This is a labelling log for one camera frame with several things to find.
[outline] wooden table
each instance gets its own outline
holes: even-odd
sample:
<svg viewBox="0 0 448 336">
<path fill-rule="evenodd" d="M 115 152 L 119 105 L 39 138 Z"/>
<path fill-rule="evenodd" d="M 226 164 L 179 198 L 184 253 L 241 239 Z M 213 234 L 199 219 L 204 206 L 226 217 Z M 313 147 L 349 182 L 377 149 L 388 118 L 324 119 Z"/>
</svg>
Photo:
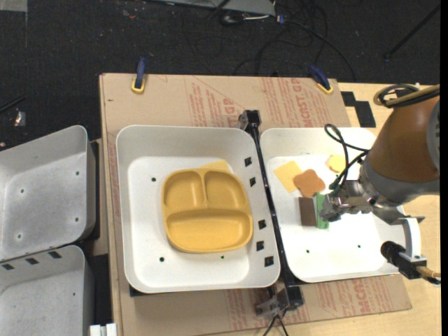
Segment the wooden table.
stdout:
<svg viewBox="0 0 448 336">
<path fill-rule="evenodd" d="M 363 84 L 363 83 L 340 83 L 341 91 L 350 91 L 355 94 L 358 101 L 369 101 L 374 114 L 377 128 L 369 128 L 375 135 L 378 134 L 381 126 L 389 116 L 391 110 L 377 106 L 372 103 L 372 97 L 378 90 L 389 86 L 379 84 Z M 104 171 L 106 179 L 106 205 L 107 209 L 112 210 L 112 196 L 110 191 L 111 176 L 109 170 L 109 150 L 105 141 L 108 137 L 107 122 L 104 117 L 104 101 L 101 100 L 101 119 L 102 119 L 102 139 L 103 139 L 103 155 L 104 155 Z M 353 127 L 358 127 L 358 118 L 353 107 L 347 107 L 350 123 Z M 407 214 L 411 216 L 425 216 L 426 219 L 420 224 L 421 243 L 423 254 L 428 259 L 428 267 L 433 270 L 440 270 L 440 197 L 424 196 L 405 205 Z M 111 264 L 111 290 L 113 302 L 113 318 L 118 324 L 119 335 L 131 336 L 123 334 L 123 312 L 120 303 L 120 285 L 118 282 L 117 262 L 119 262 L 123 251 L 117 250 L 114 233 L 113 218 L 108 218 L 109 228 L 109 258 Z M 340 318 L 330 321 L 319 321 L 311 323 L 298 323 L 288 325 L 287 331 L 290 336 L 300 335 L 441 335 L 442 334 L 442 317 L 441 317 L 441 287 L 433 286 L 428 282 L 417 279 L 405 279 L 405 286 L 409 294 L 412 308 L 407 311 L 389 312 L 385 314 L 374 314 L 369 316 L 357 316 L 351 318 Z M 210 315 L 209 322 L 213 323 L 214 316 Z M 167 315 L 163 322 L 176 322 L 176 316 L 171 318 Z M 240 332 L 226 332 L 215 335 L 234 335 L 234 336 L 254 336 L 262 335 L 265 329 L 244 330 Z M 271 330 L 270 335 L 283 335 L 283 331 L 279 327 Z"/>
</svg>

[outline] white tray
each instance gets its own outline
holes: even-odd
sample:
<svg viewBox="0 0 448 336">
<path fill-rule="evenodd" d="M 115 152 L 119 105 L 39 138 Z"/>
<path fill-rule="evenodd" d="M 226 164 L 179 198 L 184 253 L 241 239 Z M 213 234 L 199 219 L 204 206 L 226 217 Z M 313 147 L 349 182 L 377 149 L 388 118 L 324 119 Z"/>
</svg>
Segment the white tray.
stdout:
<svg viewBox="0 0 448 336">
<path fill-rule="evenodd" d="M 344 140 L 353 146 L 370 148 L 375 136 L 362 128 L 340 128 Z M 398 270 L 381 255 L 383 242 L 405 245 L 401 225 L 390 226 L 369 214 L 344 214 L 328 229 L 301 226 L 298 197 L 283 187 L 274 170 L 296 161 L 302 171 L 314 169 L 328 186 L 336 173 L 326 166 L 334 154 L 343 155 L 342 145 L 331 139 L 323 128 L 269 129 L 260 138 L 269 187 L 281 228 L 288 266 L 300 280 L 321 282 L 394 274 Z M 349 159 L 360 152 L 349 148 Z M 349 179 L 357 179 L 360 166 L 349 170 Z"/>
<path fill-rule="evenodd" d="M 129 126 L 120 131 L 116 143 L 125 273 L 132 287 L 162 293 L 260 288 L 277 280 L 274 229 L 256 147 L 247 133 L 236 128 Z M 246 158 L 251 158 L 249 166 Z M 253 237 L 247 245 L 224 253 L 179 251 L 165 233 L 163 181 L 177 170 L 222 159 L 246 189 Z M 259 222 L 266 226 L 260 229 Z M 261 242 L 263 249 L 257 251 Z"/>
<path fill-rule="evenodd" d="M 0 334 L 87 336 L 93 283 L 77 246 L 0 263 Z"/>
<path fill-rule="evenodd" d="M 0 262 L 57 248 L 95 226 L 95 157 L 73 126 L 0 153 Z"/>
</svg>

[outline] cardboard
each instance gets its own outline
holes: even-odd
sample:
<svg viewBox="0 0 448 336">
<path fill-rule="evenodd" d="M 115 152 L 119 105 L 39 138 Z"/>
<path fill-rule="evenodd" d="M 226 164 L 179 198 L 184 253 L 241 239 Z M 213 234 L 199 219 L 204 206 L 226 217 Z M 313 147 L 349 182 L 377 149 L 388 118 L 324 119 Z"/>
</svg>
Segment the cardboard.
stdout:
<svg viewBox="0 0 448 336">
<path fill-rule="evenodd" d="M 265 328 L 270 320 L 255 315 L 255 305 L 267 300 L 265 289 L 130 295 L 123 268 L 116 135 L 123 127 L 134 124 L 234 127 L 244 109 L 258 109 L 264 129 L 322 127 L 326 123 L 347 127 L 352 118 L 347 115 L 337 82 L 331 81 L 335 91 L 328 96 L 319 92 L 309 78 L 148 75 L 143 94 L 134 94 L 132 77 L 107 73 L 99 79 L 108 171 L 113 317 L 119 335 L 210 335 Z M 400 275 L 306 284 L 302 292 L 305 305 L 289 311 L 285 324 L 411 308 Z M 354 328 L 352 335 L 357 335 L 356 331 Z"/>
</svg>

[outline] black floor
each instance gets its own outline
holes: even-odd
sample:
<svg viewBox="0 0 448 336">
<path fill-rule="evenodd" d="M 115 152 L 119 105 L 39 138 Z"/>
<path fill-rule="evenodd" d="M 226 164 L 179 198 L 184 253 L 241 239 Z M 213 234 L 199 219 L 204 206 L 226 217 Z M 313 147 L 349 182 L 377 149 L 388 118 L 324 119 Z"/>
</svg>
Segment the black floor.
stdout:
<svg viewBox="0 0 448 336">
<path fill-rule="evenodd" d="M 98 76 L 132 73 L 140 56 L 154 74 L 307 76 L 316 64 L 341 82 L 440 83 L 440 12 L 384 59 L 438 4 L 278 0 L 284 24 L 223 26 L 223 11 L 153 1 L 28 0 L 27 14 L 0 11 L 0 151 L 76 124 L 99 138 Z"/>
</svg>

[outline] blue clamp handle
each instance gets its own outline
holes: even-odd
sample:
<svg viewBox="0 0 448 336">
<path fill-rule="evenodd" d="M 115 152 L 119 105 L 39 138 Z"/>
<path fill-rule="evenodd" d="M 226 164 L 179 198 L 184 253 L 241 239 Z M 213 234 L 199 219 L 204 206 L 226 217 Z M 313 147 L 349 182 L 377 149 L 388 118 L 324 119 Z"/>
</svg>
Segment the blue clamp handle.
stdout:
<svg viewBox="0 0 448 336">
<path fill-rule="evenodd" d="M 134 87 L 141 89 L 143 85 L 143 77 L 145 74 L 146 58 L 140 57 L 139 64 L 137 65 L 137 77 L 135 78 Z"/>
<path fill-rule="evenodd" d="M 311 75 L 314 80 L 320 84 L 327 91 L 331 91 L 332 88 L 330 86 L 330 82 L 328 82 L 327 76 L 322 72 L 322 70 L 318 69 L 313 64 L 308 67 L 308 73 Z"/>
</svg>

